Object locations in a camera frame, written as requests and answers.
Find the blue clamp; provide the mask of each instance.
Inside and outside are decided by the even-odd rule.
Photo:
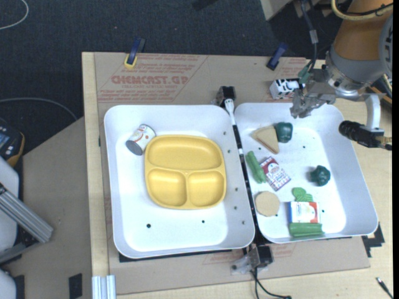
[[[125,58],[124,64],[126,69],[131,70],[132,68],[134,68],[137,62],[136,55],[144,49],[144,45],[145,45],[145,39],[142,39],[141,37],[135,38],[130,54],[128,54]]]
[[[288,45],[281,42],[277,50],[274,52],[273,56],[269,60],[269,62],[266,64],[266,67],[269,69],[273,70],[277,67],[279,64],[279,59],[283,55],[283,53],[288,49]]]

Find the can lid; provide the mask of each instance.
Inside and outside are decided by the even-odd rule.
[[[133,153],[136,155],[142,155],[143,154],[143,150],[140,147],[139,144],[137,144],[135,141],[131,141],[128,140],[126,141],[126,147]]]

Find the black pen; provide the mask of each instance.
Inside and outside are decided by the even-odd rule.
[[[384,291],[393,299],[393,295],[391,295],[391,293],[389,292],[388,287],[384,284],[384,282],[379,277],[377,277],[377,281],[380,284],[381,288],[383,288]]]

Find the black floor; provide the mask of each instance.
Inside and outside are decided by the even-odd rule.
[[[269,56],[285,42],[284,55],[312,56],[306,23],[291,4],[266,21],[260,0],[25,1],[26,19],[0,29],[0,118],[25,134],[25,153],[74,121],[60,106],[26,98],[84,114],[84,51],[129,52],[141,36],[149,53]],[[0,0],[0,27],[25,11],[21,0]],[[317,11],[312,20],[322,59],[340,19]],[[4,101],[10,98],[18,100]]]

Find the bread triangle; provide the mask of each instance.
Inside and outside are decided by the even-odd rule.
[[[279,141],[274,126],[259,128],[256,131],[253,131],[251,136],[273,154],[278,154],[280,152]]]

